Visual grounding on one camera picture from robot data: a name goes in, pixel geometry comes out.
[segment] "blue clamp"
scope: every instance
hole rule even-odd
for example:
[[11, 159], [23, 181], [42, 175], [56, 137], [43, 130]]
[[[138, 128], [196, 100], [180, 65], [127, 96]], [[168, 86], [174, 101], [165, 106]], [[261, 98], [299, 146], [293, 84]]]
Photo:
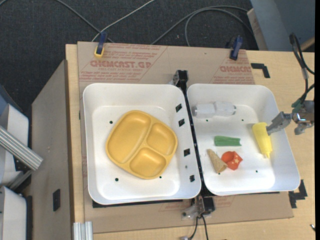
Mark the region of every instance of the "blue clamp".
[[95, 48], [94, 51], [94, 56], [96, 56], [97, 58], [101, 58], [104, 55], [104, 43], [107, 41], [107, 32], [106, 31], [102, 31], [101, 35], [100, 35], [100, 41], [98, 46]]
[[241, 36], [238, 36], [233, 42], [233, 50], [230, 52], [230, 59], [237, 60], [239, 50], [243, 44], [244, 40]]

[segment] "white cable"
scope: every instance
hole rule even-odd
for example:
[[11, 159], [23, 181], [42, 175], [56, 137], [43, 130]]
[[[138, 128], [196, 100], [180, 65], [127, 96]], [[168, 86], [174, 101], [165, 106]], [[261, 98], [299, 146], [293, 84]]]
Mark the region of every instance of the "white cable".
[[[105, 31], [106, 29], [110, 28], [111, 26], [113, 26], [114, 24], [117, 24], [118, 22], [122, 21], [123, 19], [129, 17], [131, 14], [134, 14], [135, 12], [139, 11], [140, 9], [142, 9], [143, 7], [147, 6], [148, 4], [152, 3], [155, 0], [150, 0], [149, 2], [145, 3], [144, 5], [140, 6], [139, 8], [133, 10], [132, 12], [128, 13], [127, 15], [123, 16], [122, 18], [116, 20], [115, 22], [111, 23], [110, 25], [106, 26], [104, 29], [102, 29], [100, 32]], [[98, 36], [100, 35], [100, 33], [96, 34], [95, 37], [92, 39], [91, 42], [93, 42]]]

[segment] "black floor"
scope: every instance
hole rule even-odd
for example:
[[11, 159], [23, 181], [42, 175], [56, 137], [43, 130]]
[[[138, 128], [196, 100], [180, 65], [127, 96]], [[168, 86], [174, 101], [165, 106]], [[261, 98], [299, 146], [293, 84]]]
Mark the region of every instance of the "black floor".
[[[99, 30], [150, 0], [61, 0]], [[250, 10], [250, 0], [155, 0], [111, 26], [117, 43], [152, 44], [188, 14], [212, 6]], [[228, 9], [250, 26], [247, 15]], [[160, 39], [157, 45], [186, 46], [186, 20]], [[97, 31], [55, 0], [7, 0], [0, 5], [0, 85], [26, 112], [60, 62], [65, 45], [90, 42]], [[191, 46], [224, 48], [233, 37], [243, 37], [242, 48], [257, 50], [248, 29], [225, 11], [208, 10], [188, 24]]]

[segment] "wooden table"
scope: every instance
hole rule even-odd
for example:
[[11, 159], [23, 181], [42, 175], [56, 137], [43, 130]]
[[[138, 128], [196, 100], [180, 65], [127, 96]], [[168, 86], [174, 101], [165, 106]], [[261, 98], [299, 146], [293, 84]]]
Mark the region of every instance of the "wooden table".
[[[252, 74], [254, 81], [257, 85], [263, 85], [269, 88], [276, 99], [279, 111], [290, 113], [292, 110], [291, 104], [299, 98], [305, 88], [305, 82], [301, 73], [300, 66], [293, 54], [293, 52], [276, 52], [276, 51], [246, 51], [247, 57], [250, 63], [263, 63], [267, 66], [271, 78], [264, 78], [262, 70], [253, 69]], [[56, 227], [61, 227], [61, 232], [68, 231], [68, 228], [72, 227], [73, 222], [83, 223], [85, 222], [85, 208], [84, 208], [84, 191], [83, 191], [83, 169], [82, 169], [82, 157], [81, 157], [81, 125], [79, 120], [80, 101], [79, 101], [79, 82], [78, 82], [78, 52], [77, 45], [66, 45], [66, 61], [65, 66], [65, 87], [61, 86], [61, 93], [65, 93], [65, 113], [66, 113], [66, 138], [67, 147], [64, 151], [68, 153], [68, 175], [69, 181], [64, 184], [68, 184], [69, 200], [67, 202], [67, 208], [64, 212], [68, 212], [70, 216], [62, 216], [65, 218], [63, 221], [56, 218], [48, 218], [48, 222], [42, 222], [46, 220], [41, 218], [37, 214], [34, 217], [34, 239], [40, 240], [42, 236], [49, 235], [51, 239], [56, 239], [57, 230], [47, 232], [44, 229], [46, 226], [52, 226], [51, 222]], [[315, 54], [304, 53], [304, 59], [307, 65], [311, 68], [315, 68]], [[309, 82], [314, 82], [314, 77], [311, 75]], [[46, 94], [43, 92], [39, 101], [35, 102], [34, 107], [40, 107], [40, 99], [47, 101], [48, 98], [54, 97], [54, 94]], [[314, 91], [308, 94], [307, 100], [314, 98]], [[210, 240], [292, 240], [292, 239], [316, 239], [315, 231], [311, 228], [311, 224], [315, 221], [315, 128], [309, 128], [305, 130], [304, 134], [295, 135], [294, 128], [295, 123], [291, 123], [286, 129], [286, 134], [294, 154], [294, 158], [300, 173], [300, 178], [304, 180], [304, 185], [307, 192], [305, 200], [297, 201], [297, 208], [293, 210], [293, 218], [287, 219], [272, 219], [272, 220], [260, 220], [249, 222], [235, 222], [235, 223], [220, 223], [210, 224], [207, 226], [208, 236]], [[35, 191], [39, 190], [27, 190], [27, 194], [35, 194]], [[35, 213], [39, 213], [35, 203]], [[168, 240], [168, 239], [180, 239], [181, 236], [190, 236], [194, 231], [194, 226], [179, 226], [179, 227], [167, 227], [159, 229], [145, 229], [145, 230], [133, 230], [111, 233], [96, 233], [94, 234], [95, 240]], [[193, 238], [194, 240], [206, 239], [204, 226], [200, 225], [197, 229], [197, 233]]]

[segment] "orange divided plate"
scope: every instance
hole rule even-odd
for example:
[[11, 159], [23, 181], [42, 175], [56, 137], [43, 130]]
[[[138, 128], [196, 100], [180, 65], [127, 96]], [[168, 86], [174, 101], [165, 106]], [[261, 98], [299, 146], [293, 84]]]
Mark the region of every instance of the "orange divided plate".
[[159, 177], [176, 152], [174, 131], [140, 110], [125, 113], [105, 144], [108, 157], [119, 167], [142, 179]]

